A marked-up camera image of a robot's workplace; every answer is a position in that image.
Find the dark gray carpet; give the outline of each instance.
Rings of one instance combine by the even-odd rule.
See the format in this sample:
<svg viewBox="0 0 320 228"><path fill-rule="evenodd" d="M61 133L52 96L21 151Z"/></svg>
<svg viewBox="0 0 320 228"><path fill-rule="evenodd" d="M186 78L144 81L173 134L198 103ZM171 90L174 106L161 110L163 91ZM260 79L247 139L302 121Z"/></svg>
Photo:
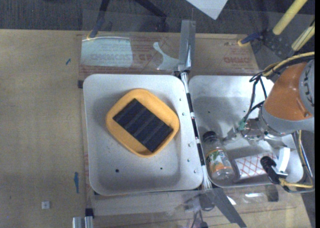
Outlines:
<svg viewBox="0 0 320 228"><path fill-rule="evenodd" d="M181 19L190 19L194 8L185 0L150 1L169 17L169 32L179 32ZM280 17L278 13L284 13L293 1L228 0L217 20L212 20L196 8L193 10L193 18L197 21L198 33L250 34L272 27ZM101 0L0 0L0 29L90 30L96 21L100 3ZM157 18L132 0L112 0L108 11L106 20L112 22L112 30L154 30L152 24ZM311 22L310 15L315 14L315 0L309 0L299 14L293 27L295 24L307 26ZM313 38L303 51L313 51L314 44ZM312 169L315 170L314 134L306 134L305 140L311 142L306 151ZM303 199L315 227L315 193L304 194Z"/></svg>

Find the yellow pole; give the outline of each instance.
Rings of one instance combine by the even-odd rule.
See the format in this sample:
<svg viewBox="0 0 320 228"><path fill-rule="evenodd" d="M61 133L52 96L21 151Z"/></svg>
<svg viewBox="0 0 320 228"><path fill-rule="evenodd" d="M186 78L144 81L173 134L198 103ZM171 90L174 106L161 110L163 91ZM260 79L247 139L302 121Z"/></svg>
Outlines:
<svg viewBox="0 0 320 228"><path fill-rule="evenodd" d="M295 0L273 28L273 33L275 35L280 35L307 1L308 0Z"/></svg>
<svg viewBox="0 0 320 228"><path fill-rule="evenodd" d="M294 51L300 50L308 42L308 40L315 35L315 30L316 22L313 22L313 24L305 29L305 31L294 41L294 43L291 45L291 48Z"/></svg>

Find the water bottle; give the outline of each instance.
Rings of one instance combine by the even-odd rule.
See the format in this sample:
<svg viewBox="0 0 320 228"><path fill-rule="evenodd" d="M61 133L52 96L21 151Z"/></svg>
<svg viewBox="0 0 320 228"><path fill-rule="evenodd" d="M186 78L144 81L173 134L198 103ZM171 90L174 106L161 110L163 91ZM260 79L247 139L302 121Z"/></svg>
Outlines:
<svg viewBox="0 0 320 228"><path fill-rule="evenodd" d="M203 151L208 173L213 180L231 180L235 172L227 156L226 150L213 131L203 135Z"/></svg>

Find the wooden table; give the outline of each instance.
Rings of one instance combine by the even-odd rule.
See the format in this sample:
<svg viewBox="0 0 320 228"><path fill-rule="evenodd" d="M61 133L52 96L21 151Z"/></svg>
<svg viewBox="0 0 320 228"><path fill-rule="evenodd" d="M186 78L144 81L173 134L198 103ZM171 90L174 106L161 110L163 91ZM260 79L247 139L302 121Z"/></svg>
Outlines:
<svg viewBox="0 0 320 228"><path fill-rule="evenodd" d="M83 96L77 85L84 34L0 30L1 227L68 228L73 217L84 217ZM241 195L237 191L229 193L235 198ZM299 194L281 192L279 197L278 202L235 207L248 227L311 227ZM42 209L43 201L50 201L50 209ZM207 215L210 226L237 227L228 224L218 210ZM103 218L95 222L95 227L103 227ZM185 224L186 220L178 218L137 227Z"/></svg>

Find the black bottle cap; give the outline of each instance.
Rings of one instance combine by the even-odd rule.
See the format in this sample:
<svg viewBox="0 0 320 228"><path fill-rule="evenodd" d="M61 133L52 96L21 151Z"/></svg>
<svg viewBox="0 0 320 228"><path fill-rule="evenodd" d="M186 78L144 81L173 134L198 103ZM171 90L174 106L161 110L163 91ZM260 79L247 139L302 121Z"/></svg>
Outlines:
<svg viewBox="0 0 320 228"><path fill-rule="evenodd" d="M207 131L203 134L203 141L208 139L217 139L217 134L214 131Z"/></svg>

